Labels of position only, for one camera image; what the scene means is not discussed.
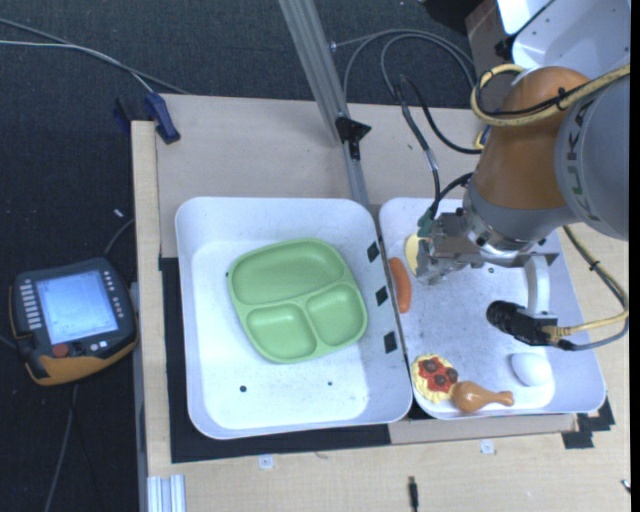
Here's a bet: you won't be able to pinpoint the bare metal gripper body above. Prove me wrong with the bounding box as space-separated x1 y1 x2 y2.
428 210 534 270

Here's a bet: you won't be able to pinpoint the yellow and white toy food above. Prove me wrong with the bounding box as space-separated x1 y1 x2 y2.
403 232 430 276

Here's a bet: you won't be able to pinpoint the orange sausage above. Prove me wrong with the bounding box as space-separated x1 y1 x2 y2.
388 256 413 315

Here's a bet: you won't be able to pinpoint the white plastic tray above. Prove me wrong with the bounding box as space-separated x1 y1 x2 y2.
378 197 608 421
174 196 414 441

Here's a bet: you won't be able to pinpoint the yellow spaghetti with meatballs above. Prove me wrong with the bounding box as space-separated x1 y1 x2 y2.
410 352 460 406

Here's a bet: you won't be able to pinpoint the brown chicken drumstick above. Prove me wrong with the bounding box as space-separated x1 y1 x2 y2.
451 380 516 415

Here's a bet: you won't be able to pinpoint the white egg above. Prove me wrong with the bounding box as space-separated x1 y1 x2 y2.
509 352 554 388

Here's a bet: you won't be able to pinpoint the green divided plate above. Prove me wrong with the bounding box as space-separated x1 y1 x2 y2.
226 237 369 365

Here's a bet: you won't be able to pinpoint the pale wood board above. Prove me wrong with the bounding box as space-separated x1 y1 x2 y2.
154 93 581 446

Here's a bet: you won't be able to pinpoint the black cylinder on white bracket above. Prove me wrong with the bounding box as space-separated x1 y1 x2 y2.
485 252 561 347

